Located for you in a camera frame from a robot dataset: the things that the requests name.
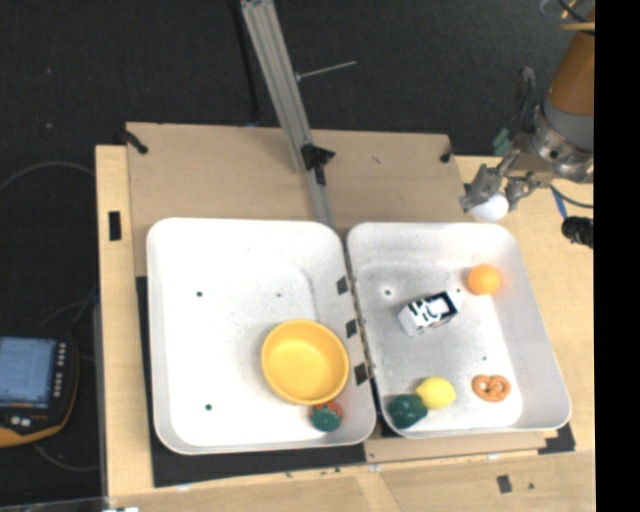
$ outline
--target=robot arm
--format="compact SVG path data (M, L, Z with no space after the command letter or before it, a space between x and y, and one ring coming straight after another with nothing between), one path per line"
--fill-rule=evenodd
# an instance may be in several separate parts
M533 72L521 72L519 112L504 140L508 147L496 168L482 166L466 185L460 198L465 212L498 194L503 181L509 211L554 179L593 183L595 5L578 21L593 30L576 32L543 101L534 98Z

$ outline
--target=white tray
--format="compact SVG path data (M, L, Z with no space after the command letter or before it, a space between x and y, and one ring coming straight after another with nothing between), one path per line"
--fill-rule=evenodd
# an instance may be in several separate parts
M570 402L533 294L519 247L504 228L481 223L356 226L348 236L349 259L364 335L383 415L397 395L413 393L426 377L448 379L457 400L407 429L409 438L546 430L562 426ZM502 285L474 295L468 270L494 265ZM460 311L448 323L415 337L398 312L417 298L460 290ZM472 391L475 375L503 375L509 397L486 402Z
M326 325L351 366L364 363L344 251L332 230L315 222L165 219L149 232L147 259L154 422L168 448L232 453L369 437L371 388L354 371L335 399L342 425L323 433L307 406L274 395L260 367L266 334L294 318Z

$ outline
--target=handheld device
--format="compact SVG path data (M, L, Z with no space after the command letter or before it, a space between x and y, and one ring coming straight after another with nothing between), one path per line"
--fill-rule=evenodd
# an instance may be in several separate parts
M0 334L0 448L49 437L66 425L78 362L70 333Z

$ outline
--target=wooden table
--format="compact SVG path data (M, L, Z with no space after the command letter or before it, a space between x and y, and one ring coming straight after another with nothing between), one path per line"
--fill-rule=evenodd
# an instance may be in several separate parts
M172 215L313 220L306 179L278 129L130 123L150 150L96 148L106 494L141 510L592 510L595 508L593 251L572 245L549 191L503 221L518 240L572 400L574 451L557 432L366 441L366 463L154 487L135 278L144 239ZM315 131L336 151L328 195L343 235L363 221L459 222L463 182L494 158L440 156L446 135ZM591 186L558 185L592 200ZM567 208L588 216L591 212Z

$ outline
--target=device screen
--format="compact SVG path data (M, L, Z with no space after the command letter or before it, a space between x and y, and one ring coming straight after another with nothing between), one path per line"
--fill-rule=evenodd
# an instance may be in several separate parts
M55 340L0 336L0 407L47 408Z

